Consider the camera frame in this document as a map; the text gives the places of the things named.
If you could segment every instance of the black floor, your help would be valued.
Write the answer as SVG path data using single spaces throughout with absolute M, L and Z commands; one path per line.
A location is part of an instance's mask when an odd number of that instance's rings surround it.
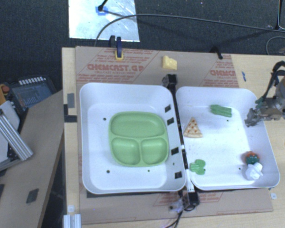
M 170 14 L 212 19 L 260 28 L 275 27 L 278 0 L 135 0 L 136 13 Z M 285 0 L 280 24 L 285 27 Z M 138 18 L 141 42 L 125 48 L 266 54 L 266 42 L 285 33 L 261 31 L 216 23 L 167 18 Z M 48 75 L 57 90 L 62 88 L 61 48 L 92 46 L 93 40 L 68 37 L 68 0 L 0 0 L 0 82 L 29 75 Z M 107 46 L 99 41 L 98 46 Z M 278 55 L 285 39 L 270 42 L 270 54 Z M 61 169 L 57 172 L 49 206 L 61 208 Z M 61 213 L 47 211 L 49 223 L 59 227 Z

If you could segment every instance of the cardboard sheet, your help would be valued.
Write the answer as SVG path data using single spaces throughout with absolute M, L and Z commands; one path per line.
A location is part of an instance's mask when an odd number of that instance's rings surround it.
M 123 49 L 124 60 L 116 61 L 113 48 L 76 48 L 77 115 L 79 90 L 89 82 L 160 85 L 166 74 L 177 74 L 181 86 L 238 87 L 230 55 L 219 60 L 216 54 Z M 162 69 L 162 57 L 177 60 L 178 70 Z M 177 217 L 169 206 L 176 192 L 97 196 L 82 184 L 81 123 L 78 127 L 79 194 L 82 224 L 170 219 Z M 201 204 L 184 217 L 242 214 L 272 211 L 267 189 L 203 192 Z

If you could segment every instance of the white tray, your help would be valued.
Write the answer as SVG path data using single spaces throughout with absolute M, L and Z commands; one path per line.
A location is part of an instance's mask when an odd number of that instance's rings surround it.
M 83 183 L 95 194 L 176 191 L 186 182 L 173 98 L 154 85 L 89 83 L 80 90 Z M 168 159 L 157 166 L 127 167 L 111 155 L 108 127 L 112 116 L 127 111 L 157 114 L 167 127 Z M 174 123 L 167 120 L 174 118 Z M 171 153 L 178 148 L 179 152 Z
M 190 173 L 193 184 L 202 190 L 228 190 L 274 187 L 280 174 L 263 122 L 246 127 L 244 119 L 255 107 L 256 96 L 246 89 L 182 87 L 176 93 L 183 131 L 194 117 L 202 138 L 186 138 L 188 164 L 196 159 L 206 162 L 205 174 Z M 214 115 L 210 105 L 232 108 L 232 117 Z M 245 178 L 245 153 L 258 154 L 263 165 L 257 181 Z

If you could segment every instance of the wooden table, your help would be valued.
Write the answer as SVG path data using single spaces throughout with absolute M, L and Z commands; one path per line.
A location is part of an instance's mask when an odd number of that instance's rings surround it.
M 67 104 L 69 93 L 76 92 L 75 49 L 63 48 L 63 88 L 64 104 Z M 252 91 L 257 97 L 263 95 L 270 79 L 270 72 L 274 64 L 284 60 L 282 56 L 259 55 L 231 55 L 237 74 L 238 84 L 241 88 Z M 68 109 L 69 115 L 77 115 L 76 104 Z M 277 198 L 272 200 L 273 212 L 221 215 L 212 217 L 182 218 L 178 227 L 195 228 L 239 228 L 239 227 L 284 227 L 285 228 L 285 120 L 266 122 L 266 128 L 273 147 L 275 158 L 279 167 L 281 180 L 277 187 L 271 190 Z M 78 184 L 78 144 L 76 123 L 65 123 L 65 153 L 66 153 L 66 202 L 73 205 L 74 212 L 79 211 L 79 184 Z M 83 228 L 145 228 L 166 227 L 174 220 L 159 219 L 135 222 L 120 222 L 107 224 L 83 225 Z

